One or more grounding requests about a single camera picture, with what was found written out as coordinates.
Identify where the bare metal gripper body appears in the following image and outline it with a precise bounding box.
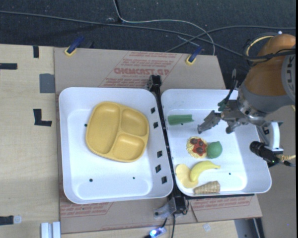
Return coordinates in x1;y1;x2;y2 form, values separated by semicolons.
220;99;267;129

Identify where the black cylinder on white bracket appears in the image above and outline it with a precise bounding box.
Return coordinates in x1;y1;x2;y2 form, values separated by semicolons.
249;121;285;164

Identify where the thin black rod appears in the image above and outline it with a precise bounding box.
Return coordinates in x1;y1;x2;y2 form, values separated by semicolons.
153;88;180;198

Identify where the yellow divided plate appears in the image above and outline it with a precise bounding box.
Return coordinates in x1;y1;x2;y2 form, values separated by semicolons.
85;101;150;163

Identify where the white plastic tray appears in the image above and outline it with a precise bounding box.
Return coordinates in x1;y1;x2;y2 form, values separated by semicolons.
160;88;273;197
59;87;174;205

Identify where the pale yellow flat toy slice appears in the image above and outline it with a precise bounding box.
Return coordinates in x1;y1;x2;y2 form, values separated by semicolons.
175;164;200;189

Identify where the brown cardboard board red print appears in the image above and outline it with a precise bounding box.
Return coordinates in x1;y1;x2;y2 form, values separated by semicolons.
54;48;263;234

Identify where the black block with thin wires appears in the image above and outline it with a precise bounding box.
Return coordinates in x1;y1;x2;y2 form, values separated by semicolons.
145;74;163;92
153;196;189;219

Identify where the yellow banana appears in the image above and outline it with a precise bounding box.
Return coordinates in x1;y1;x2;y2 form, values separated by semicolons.
189;160;222;182

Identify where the green celery stick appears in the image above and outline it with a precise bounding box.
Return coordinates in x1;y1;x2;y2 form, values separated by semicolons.
167;114;195;126

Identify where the tan waffle cone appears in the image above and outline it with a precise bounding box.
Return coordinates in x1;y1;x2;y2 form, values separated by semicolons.
193;180;221;195

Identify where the toy spaghetti with meatballs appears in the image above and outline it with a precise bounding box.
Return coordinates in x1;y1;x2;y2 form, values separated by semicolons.
186;136;208;159

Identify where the green lime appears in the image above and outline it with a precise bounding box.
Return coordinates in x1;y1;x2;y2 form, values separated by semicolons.
206;141;224;159

